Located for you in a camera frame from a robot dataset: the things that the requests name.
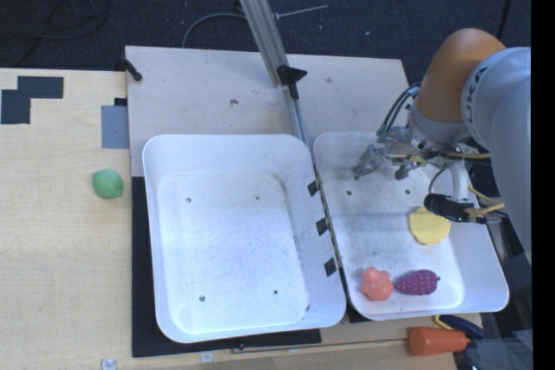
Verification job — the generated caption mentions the green toy fruit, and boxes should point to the green toy fruit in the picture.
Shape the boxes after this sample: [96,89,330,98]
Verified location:
[91,168,125,201]

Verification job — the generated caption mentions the white plastic tray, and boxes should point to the white plastic tray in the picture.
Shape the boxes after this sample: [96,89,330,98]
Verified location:
[141,133,349,345]
[312,130,511,322]

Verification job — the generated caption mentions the pale flat board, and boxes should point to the pale flat board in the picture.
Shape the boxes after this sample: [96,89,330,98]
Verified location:
[124,45,413,188]

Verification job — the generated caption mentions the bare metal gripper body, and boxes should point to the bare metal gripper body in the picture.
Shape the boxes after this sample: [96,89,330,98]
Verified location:
[377,125,444,170]

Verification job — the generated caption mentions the thin black and white rod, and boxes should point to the thin black and white rod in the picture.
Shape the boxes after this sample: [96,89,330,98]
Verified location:
[284,85,349,320]

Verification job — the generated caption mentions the yellow toy biscuit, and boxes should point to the yellow toy biscuit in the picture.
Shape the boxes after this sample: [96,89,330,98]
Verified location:
[407,205,453,247]

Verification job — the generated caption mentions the purple toy grapes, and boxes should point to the purple toy grapes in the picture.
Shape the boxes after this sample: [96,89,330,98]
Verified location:
[393,269,441,297]

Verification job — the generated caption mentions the black cylinder on white bracket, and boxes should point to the black cylinder on white bracket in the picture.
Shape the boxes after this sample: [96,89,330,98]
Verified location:
[423,162,487,226]

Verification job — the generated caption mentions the orange toy food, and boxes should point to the orange toy food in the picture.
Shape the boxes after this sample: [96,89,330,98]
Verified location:
[359,266,395,302]

